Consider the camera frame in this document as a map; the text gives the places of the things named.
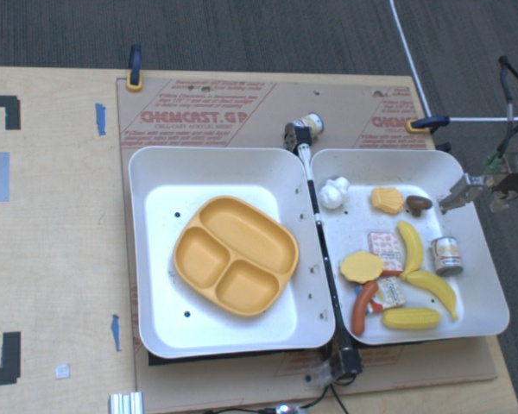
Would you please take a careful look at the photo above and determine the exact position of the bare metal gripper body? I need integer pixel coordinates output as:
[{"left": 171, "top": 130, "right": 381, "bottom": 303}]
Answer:
[{"left": 482, "top": 151, "right": 518, "bottom": 202}]

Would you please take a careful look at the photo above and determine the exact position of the brown mushroom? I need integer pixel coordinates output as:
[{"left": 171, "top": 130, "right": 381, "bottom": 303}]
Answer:
[{"left": 405, "top": 194, "right": 434, "bottom": 218}]

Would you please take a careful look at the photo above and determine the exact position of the small white and yellow can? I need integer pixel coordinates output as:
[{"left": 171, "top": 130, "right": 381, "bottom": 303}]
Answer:
[
  {"left": 430, "top": 235, "right": 464, "bottom": 278},
  {"left": 293, "top": 112, "right": 325, "bottom": 140}
]

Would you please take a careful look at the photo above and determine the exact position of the yellow banana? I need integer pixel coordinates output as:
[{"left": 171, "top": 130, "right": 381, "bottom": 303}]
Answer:
[
  {"left": 396, "top": 220, "right": 426, "bottom": 281},
  {"left": 405, "top": 269, "right": 460, "bottom": 323}
]

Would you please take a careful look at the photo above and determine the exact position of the yellow ridged shell biscuit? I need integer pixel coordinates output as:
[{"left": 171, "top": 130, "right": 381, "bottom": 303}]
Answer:
[{"left": 370, "top": 186, "right": 405, "bottom": 216}]

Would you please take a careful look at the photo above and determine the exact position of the orange and white carton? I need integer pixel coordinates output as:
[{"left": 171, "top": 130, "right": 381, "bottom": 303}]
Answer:
[{"left": 367, "top": 230, "right": 405, "bottom": 278}]

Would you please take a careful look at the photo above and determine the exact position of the white plastic tray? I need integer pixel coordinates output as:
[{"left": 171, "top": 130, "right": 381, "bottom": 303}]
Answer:
[
  {"left": 128, "top": 146, "right": 338, "bottom": 360},
  {"left": 309, "top": 147, "right": 511, "bottom": 347}
]

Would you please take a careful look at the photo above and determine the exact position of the white yellow and red packet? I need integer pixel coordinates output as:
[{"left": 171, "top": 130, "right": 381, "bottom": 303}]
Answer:
[{"left": 365, "top": 276, "right": 407, "bottom": 316}]

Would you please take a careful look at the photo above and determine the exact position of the yellow round biscuit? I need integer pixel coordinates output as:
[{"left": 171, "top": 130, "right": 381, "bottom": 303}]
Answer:
[{"left": 338, "top": 250, "right": 386, "bottom": 285}]

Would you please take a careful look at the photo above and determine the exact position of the white garlic bulb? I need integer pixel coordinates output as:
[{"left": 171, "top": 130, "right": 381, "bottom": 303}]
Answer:
[{"left": 319, "top": 176, "right": 351, "bottom": 210}]

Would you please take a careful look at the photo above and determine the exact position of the yellow corn cob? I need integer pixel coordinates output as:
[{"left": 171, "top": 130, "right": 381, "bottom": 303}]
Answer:
[{"left": 381, "top": 307, "right": 442, "bottom": 331}]

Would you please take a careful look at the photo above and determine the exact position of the thin black and white rod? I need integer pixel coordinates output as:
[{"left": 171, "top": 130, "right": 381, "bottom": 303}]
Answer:
[{"left": 298, "top": 143, "right": 351, "bottom": 349}]

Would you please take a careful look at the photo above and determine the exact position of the orange sausage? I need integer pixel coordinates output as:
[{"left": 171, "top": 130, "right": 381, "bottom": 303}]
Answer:
[{"left": 350, "top": 279, "right": 380, "bottom": 337}]

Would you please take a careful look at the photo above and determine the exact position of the yellow divided plate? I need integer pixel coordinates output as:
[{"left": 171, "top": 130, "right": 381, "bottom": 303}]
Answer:
[{"left": 172, "top": 195, "right": 300, "bottom": 318}]

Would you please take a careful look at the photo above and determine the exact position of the brown cardboard board red print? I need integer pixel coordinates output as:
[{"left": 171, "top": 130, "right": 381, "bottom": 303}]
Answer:
[{"left": 116, "top": 74, "right": 499, "bottom": 414}]

